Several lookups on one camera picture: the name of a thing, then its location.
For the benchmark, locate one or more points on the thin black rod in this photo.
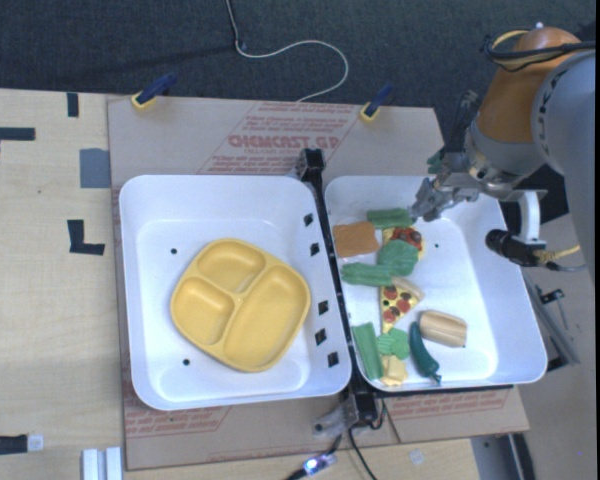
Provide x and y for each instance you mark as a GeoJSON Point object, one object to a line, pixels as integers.
{"type": "Point", "coordinates": [336, 278]}

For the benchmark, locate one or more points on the green pea pod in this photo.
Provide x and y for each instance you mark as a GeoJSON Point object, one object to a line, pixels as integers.
{"type": "Point", "coordinates": [387, 217]}
{"type": "Point", "coordinates": [362, 274]}

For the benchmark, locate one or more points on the pepperoni pizza slice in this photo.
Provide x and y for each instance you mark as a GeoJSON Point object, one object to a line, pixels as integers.
{"type": "Point", "coordinates": [395, 305]}

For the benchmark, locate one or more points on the yellow cheese piece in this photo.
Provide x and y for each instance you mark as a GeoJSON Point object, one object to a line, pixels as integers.
{"type": "Point", "coordinates": [394, 370]}

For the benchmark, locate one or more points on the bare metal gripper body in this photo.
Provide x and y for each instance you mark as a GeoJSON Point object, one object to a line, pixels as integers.
{"type": "Point", "coordinates": [460, 180]}

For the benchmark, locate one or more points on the orange toast slice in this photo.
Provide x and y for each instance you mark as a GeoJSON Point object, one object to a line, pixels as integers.
{"type": "Point", "coordinates": [355, 239]}

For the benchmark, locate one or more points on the brown cardboard board red print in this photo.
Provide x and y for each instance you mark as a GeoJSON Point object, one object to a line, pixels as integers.
{"type": "Point", "coordinates": [260, 133]}

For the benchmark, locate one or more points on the small green lettuce leaf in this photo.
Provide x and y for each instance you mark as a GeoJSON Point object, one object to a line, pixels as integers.
{"type": "Point", "coordinates": [396, 343]}

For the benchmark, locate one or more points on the pizza slice with dark toppings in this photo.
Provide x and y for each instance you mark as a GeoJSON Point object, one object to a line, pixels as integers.
{"type": "Point", "coordinates": [411, 237]}

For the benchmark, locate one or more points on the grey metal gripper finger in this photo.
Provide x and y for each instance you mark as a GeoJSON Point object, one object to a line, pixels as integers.
{"type": "Point", "coordinates": [439, 209]}
{"type": "Point", "coordinates": [422, 200]}

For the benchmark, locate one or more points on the tan hot dog bun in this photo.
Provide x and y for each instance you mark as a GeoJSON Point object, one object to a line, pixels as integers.
{"type": "Point", "coordinates": [444, 328]}

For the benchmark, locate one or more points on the white plastic tray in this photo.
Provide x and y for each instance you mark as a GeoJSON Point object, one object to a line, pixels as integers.
{"type": "Point", "coordinates": [155, 318]}
{"type": "Point", "coordinates": [480, 288]}

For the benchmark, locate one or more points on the large green lettuce leaf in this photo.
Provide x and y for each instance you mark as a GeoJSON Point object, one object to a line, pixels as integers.
{"type": "Point", "coordinates": [397, 259]}

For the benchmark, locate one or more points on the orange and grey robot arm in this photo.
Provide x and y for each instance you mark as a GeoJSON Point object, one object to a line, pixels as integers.
{"type": "Point", "coordinates": [517, 103]}

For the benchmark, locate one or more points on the green celery stick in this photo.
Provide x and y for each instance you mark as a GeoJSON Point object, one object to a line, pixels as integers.
{"type": "Point", "coordinates": [367, 350]}

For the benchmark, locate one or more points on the yellow divided plate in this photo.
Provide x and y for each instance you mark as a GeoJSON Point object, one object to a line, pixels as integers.
{"type": "Point", "coordinates": [240, 303]}

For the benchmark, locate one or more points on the black cylinder on white bracket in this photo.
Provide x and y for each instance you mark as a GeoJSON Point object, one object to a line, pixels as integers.
{"type": "Point", "coordinates": [515, 248]}

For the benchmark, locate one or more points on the dark green pepper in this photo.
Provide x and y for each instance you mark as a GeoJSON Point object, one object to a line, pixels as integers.
{"type": "Point", "coordinates": [422, 355]}

